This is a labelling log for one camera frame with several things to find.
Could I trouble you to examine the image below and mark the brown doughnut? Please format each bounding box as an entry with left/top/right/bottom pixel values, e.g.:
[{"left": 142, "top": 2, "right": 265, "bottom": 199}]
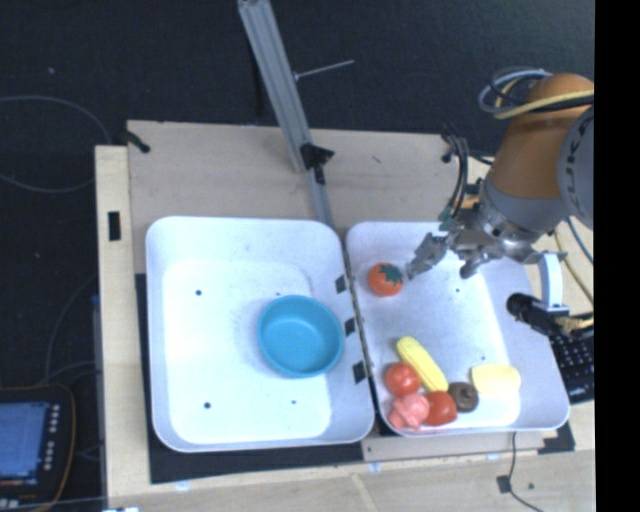
[{"left": 447, "top": 381, "right": 481, "bottom": 414}]

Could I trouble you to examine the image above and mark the pink toy food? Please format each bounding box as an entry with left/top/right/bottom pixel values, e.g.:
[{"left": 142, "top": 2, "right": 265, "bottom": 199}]
[{"left": 387, "top": 392, "right": 432, "bottom": 431}]

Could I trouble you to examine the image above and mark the pale yellow block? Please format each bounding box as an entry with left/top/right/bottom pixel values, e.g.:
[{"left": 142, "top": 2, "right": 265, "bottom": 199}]
[{"left": 469, "top": 363, "right": 523, "bottom": 397}]

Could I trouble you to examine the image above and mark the orange tomato with green leaf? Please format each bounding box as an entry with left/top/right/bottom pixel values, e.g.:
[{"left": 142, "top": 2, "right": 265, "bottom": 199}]
[{"left": 367, "top": 261, "right": 405, "bottom": 298}]

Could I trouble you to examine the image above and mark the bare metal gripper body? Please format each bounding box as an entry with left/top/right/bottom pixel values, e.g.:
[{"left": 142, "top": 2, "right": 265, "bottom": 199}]
[{"left": 446, "top": 208, "right": 547, "bottom": 265}]

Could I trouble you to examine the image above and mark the black cylinder on white bracket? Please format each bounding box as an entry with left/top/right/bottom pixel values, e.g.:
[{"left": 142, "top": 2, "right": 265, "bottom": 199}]
[{"left": 505, "top": 252, "right": 572, "bottom": 337}]

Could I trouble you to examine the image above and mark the black keyboard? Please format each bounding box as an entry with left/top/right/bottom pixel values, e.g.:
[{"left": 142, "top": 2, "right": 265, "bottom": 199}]
[{"left": 548, "top": 327, "right": 596, "bottom": 405}]

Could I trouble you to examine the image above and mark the red tomato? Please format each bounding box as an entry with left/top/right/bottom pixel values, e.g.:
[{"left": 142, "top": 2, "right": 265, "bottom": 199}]
[
  {"left": 383, "top": 361, "right": 423, "bottom": 398},
  {"left": 423, "top": 390, "right": 459, "bottom": 427}
]

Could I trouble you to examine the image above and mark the white plastic tray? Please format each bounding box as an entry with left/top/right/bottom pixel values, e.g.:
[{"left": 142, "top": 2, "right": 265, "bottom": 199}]
[
  {"left": 344, "top": 220, "right": 572, "bottom": 438},
  {"left": 144, "top": 215, "right": 377, "bottom": 454}
]

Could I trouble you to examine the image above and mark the blue bowl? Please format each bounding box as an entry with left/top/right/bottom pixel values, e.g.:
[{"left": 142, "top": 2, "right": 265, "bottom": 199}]
[{"left": 256, "top": 294, "right": 346, "bottom": 380}]

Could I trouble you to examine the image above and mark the pale wood board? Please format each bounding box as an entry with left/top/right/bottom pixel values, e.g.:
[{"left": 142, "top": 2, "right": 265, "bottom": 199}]
[{"left": 126, "top": 119, "right": 576, "bottom": 464}]

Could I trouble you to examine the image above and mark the yellow corn cob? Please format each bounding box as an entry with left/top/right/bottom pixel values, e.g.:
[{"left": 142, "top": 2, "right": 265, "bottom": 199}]
[{"left": 395, "top": 335, "right": 450, "bottom": 394}]

